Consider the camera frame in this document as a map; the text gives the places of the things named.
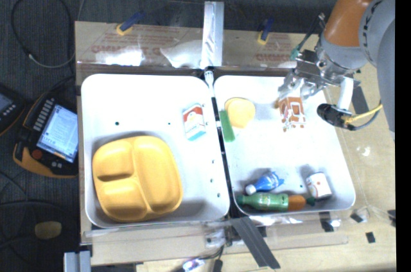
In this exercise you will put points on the white can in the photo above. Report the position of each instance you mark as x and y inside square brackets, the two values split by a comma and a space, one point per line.
[318, 185]

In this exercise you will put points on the green plastic bottle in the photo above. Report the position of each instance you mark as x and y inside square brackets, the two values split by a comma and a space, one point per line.
[266, 201]

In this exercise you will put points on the red and white carton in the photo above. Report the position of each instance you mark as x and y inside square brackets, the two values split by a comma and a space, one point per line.
[194, 121]

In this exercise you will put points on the green rectangular block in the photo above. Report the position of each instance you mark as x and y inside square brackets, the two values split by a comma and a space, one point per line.
[227, 126]

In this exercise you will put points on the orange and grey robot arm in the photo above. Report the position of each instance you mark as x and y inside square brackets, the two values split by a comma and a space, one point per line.
[350, 23]

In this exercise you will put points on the blue plastic bottle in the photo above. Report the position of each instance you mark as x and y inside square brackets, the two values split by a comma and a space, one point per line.
[266, 182]

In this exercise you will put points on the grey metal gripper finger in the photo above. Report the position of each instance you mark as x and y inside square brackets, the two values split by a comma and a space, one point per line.
[289, 86]
[309, 91]

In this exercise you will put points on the yellow bowl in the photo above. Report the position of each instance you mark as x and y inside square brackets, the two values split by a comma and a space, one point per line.
[241, 112]

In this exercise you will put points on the white plastic tray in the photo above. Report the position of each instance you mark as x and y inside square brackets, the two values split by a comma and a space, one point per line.
[289, 152]
[144, 97]

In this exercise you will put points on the black cylinder on white bracket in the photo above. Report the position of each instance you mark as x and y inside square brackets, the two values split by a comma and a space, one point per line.
[332, 113]

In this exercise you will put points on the brown cardboard board red print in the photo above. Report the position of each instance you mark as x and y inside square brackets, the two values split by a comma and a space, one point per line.
[359, 168]

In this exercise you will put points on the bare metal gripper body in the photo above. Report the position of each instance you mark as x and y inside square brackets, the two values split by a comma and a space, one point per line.
[321, 72]

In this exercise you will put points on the orange carrot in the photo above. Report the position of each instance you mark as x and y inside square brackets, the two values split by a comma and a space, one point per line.
[297, 202]

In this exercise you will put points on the orange and white carton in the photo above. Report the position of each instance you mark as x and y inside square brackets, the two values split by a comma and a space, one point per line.
[292, 115]

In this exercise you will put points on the yellow divided plate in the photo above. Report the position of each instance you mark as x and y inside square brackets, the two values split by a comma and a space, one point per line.
[138, 177]

